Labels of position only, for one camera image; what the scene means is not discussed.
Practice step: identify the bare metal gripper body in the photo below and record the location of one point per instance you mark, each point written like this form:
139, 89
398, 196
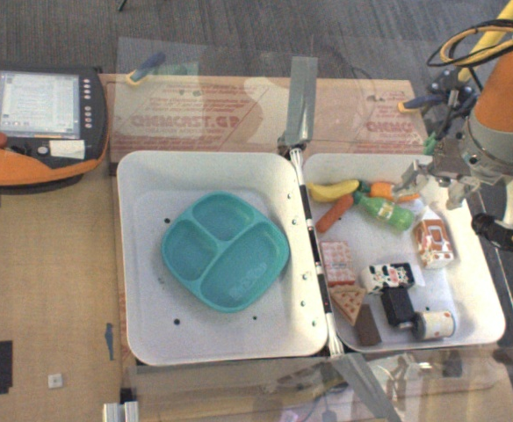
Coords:
450, 161

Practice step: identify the pink packet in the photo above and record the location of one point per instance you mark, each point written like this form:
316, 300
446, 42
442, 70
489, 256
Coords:
337, 264

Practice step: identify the brown cardboard board red print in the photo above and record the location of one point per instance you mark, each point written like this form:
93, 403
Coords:
186, 117

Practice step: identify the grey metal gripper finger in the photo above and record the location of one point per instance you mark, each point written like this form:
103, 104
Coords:
458, 194
416, 174

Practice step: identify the green bottle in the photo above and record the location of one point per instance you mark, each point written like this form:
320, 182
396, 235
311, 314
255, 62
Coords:
386, 211

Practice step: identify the teal divided plate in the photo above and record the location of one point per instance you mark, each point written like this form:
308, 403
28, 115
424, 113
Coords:
234, 262

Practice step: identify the white plastic tray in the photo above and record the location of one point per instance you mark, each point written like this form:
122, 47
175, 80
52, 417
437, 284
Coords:
471, 297
151, 315

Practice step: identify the white and orange carton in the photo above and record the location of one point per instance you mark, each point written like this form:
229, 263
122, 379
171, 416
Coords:
434, 240

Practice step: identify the orange sausage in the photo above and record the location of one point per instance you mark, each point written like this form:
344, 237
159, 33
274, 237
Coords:
333, 214

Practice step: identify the pizza slice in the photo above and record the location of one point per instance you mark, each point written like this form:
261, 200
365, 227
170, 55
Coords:
348, 303

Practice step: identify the orange carrot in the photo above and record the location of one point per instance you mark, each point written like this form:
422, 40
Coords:
381, 190

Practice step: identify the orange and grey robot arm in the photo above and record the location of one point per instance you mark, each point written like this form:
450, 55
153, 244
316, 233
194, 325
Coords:
504, 90

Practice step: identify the black box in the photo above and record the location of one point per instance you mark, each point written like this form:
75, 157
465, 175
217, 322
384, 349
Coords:
397, 306

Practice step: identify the brown block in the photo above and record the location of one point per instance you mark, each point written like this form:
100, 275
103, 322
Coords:
367, 327

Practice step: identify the black cylinder on white bracket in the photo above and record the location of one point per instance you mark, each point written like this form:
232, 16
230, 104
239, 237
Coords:
496, 231

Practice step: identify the cow print carton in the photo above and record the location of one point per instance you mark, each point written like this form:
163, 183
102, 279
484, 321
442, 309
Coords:
388, 277

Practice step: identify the yellow banana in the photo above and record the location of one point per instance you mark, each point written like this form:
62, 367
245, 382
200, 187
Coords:
331, 190

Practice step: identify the white can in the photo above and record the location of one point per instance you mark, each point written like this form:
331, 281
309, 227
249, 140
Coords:
436, 325

